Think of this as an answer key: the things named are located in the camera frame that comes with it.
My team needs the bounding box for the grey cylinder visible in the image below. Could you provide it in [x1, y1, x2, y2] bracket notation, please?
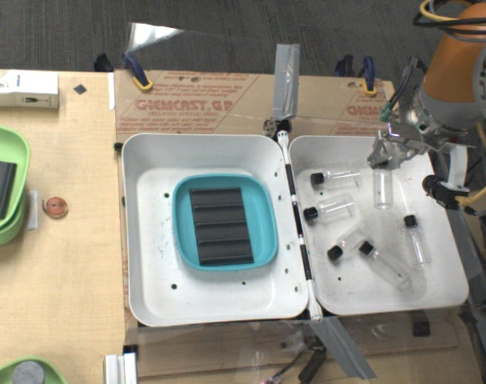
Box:
[11, 360, 46, 384]

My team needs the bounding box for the green plate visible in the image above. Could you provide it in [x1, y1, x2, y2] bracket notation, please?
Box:
[0, 355, 70, 384]
[0, 122, 32, 232]
[0, 204, 27, 250]

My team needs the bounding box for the small white strip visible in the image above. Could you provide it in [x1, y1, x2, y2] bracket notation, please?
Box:
[26, 190, 40, 231]

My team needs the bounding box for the thin black and white rod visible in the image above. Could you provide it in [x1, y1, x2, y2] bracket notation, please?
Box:
[275, 130, 324, 322]

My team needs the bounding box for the white cardboard box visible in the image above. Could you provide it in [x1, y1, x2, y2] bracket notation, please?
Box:
[0, 69, 61, 110]

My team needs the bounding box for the black cylinder on white bracket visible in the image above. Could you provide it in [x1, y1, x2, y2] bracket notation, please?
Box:
[421, 144, 471, 210]

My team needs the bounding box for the white plastic tray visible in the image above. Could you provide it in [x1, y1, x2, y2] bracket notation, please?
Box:
[121, 133, 310, 328]
[287, 135, 470, 317]

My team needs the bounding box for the teal plate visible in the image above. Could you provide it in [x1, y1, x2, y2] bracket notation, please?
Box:
[172, 173, 279, 273]

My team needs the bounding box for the brown cardboard board red print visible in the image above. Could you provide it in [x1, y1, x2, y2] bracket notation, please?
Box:
[114, 69, 468, 378]

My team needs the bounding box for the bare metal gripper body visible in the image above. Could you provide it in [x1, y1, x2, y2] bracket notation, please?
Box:
[376, 102, 470, 156]

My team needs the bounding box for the red-brown round disc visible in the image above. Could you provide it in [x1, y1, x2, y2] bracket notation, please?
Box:
[42, 196, 70, 220]

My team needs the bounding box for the clear plastic bottle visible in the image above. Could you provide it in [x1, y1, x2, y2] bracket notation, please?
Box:
[372, 167, 394, 211]

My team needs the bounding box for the clear bottle with black cap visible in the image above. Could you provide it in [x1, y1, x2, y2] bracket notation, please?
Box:
[403, 214, 432, 268]
[309, 169, 365, 192]
[357, 240, 414, 292]
[326, 221, 372, 262]
[302, 193, 357, 225]

